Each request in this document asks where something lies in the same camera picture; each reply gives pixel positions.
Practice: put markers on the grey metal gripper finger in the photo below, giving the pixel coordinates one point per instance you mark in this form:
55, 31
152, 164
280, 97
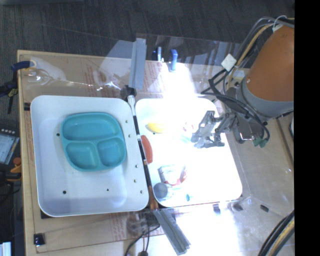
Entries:
208, 142
207, 121

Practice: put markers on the red sausage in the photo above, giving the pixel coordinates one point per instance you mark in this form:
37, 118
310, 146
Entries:
147, 150

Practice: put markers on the blue divided plate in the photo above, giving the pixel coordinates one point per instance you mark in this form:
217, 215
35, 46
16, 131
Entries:
92, 140

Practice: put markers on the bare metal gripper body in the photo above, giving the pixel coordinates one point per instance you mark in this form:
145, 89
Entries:
246, 130

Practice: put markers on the thin black and white rod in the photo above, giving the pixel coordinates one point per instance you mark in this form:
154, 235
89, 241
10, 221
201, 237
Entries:
136, 125

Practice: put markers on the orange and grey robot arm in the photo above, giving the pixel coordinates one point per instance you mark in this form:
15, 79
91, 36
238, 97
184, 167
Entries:
272, 65

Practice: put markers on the brown cardboard board red print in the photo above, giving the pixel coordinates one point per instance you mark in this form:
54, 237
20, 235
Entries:
75, 75

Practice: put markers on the white plastic tray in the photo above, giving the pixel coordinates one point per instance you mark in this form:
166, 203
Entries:
50, 175
212, 175

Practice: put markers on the grey can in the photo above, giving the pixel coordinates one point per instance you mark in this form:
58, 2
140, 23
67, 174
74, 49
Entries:
161, 190

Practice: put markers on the white and red packet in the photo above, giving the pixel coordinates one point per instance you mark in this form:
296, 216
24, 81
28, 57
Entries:
170, 175

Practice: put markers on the small teal cap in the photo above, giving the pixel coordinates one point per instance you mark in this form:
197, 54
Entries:
188, 197

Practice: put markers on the yellow banana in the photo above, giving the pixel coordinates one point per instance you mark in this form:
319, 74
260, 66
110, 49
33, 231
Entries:
156, 127

